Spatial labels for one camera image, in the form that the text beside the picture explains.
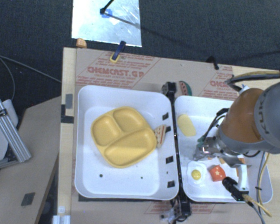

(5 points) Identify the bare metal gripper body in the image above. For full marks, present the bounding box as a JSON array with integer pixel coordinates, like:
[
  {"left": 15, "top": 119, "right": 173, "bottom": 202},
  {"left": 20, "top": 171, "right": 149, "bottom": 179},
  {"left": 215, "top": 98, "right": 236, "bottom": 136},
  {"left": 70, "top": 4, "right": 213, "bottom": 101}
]
[{"left": 199, "top": 136, "right": 247, "bottom": 168}]

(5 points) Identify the toy fried egg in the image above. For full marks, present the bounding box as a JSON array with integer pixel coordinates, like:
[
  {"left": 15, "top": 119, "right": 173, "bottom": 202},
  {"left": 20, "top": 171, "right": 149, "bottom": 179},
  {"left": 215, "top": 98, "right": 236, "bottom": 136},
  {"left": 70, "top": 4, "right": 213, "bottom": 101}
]
[{"left": 185, "top": 160, "right": 209, "bottom": 188}]

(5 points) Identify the red cube with yellow star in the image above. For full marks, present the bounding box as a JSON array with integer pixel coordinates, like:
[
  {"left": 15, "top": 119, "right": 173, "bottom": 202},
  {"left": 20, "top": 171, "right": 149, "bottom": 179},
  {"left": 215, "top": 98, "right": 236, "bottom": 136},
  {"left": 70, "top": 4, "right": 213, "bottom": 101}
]
[{"left": 208, "top": 164, "right": 228, "bottom": 182}]

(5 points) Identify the thin black rod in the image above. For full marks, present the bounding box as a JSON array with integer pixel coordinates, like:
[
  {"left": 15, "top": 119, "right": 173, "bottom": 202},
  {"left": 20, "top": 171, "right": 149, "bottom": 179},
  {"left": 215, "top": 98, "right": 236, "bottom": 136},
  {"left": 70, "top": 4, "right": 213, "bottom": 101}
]
[{"left": 161, "top": 92, "right": 192, "bottom": 203}]

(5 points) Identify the pale yellow oval toy food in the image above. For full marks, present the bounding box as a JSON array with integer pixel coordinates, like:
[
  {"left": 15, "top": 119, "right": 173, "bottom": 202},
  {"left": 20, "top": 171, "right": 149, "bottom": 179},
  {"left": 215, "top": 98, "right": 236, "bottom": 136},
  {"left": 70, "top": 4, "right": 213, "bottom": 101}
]
[{"left": 175, "top": 113, "right": 198, "bottom": 138}]

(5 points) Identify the toy pizza slice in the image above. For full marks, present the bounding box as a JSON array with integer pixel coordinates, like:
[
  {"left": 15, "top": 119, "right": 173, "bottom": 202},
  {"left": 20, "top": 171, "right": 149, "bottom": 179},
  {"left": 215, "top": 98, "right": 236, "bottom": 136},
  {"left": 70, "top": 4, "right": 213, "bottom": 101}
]
[{"left": 152, "top": 124, "right": 167, "bottom": 149}]

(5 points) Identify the white plastic tray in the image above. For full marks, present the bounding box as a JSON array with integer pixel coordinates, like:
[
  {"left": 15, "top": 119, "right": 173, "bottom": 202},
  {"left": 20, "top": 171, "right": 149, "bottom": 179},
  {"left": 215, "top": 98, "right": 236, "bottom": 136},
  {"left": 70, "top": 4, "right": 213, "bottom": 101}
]
[
  {"left": 167, "top": 94, "right": 280, "bottom": 207},
  {"left": 71, "top": 83, "right": 187, "bottom": 204}
]

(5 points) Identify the toy watermelon slice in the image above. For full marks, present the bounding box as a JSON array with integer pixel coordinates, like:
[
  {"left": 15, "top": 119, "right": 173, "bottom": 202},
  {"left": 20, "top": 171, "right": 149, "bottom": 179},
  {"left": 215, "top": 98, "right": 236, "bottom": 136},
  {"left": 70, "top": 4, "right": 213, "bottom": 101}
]
[{"left": 177, "top": 80, "right": 194, "bottom": 96}]

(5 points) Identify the yellow divided plate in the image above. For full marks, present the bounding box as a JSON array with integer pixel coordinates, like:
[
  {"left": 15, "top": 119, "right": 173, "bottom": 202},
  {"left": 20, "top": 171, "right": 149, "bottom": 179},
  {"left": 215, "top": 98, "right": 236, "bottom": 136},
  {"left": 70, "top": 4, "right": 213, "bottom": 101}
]
[{"left": 88, "top": 104, "right": 161, "bottom": 171}]

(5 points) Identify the brown cardboard board red print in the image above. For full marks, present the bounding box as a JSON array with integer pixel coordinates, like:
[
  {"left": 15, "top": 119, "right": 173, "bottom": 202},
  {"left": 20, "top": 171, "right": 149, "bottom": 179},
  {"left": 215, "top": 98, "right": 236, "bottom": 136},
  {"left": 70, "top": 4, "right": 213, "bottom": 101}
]
[{"left": 63, "top": 48, "right": 279, "bottom": 224}]

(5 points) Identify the orange toy waffle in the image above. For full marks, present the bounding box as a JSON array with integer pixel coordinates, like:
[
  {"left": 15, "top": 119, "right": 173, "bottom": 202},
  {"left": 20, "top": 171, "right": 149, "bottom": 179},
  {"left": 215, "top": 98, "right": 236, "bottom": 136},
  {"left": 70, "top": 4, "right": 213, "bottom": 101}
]
[{"left": 75, "top": 37, "right": 88, "bottom": 49}]

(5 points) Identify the black cylinder on white bracket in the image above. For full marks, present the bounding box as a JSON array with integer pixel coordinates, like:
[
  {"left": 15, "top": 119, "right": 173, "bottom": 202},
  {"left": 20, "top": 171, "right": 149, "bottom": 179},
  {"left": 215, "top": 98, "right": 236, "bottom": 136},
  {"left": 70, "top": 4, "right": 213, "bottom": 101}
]
[{"left": 220, "top": 162, "right": 252, "bottom": 203}]

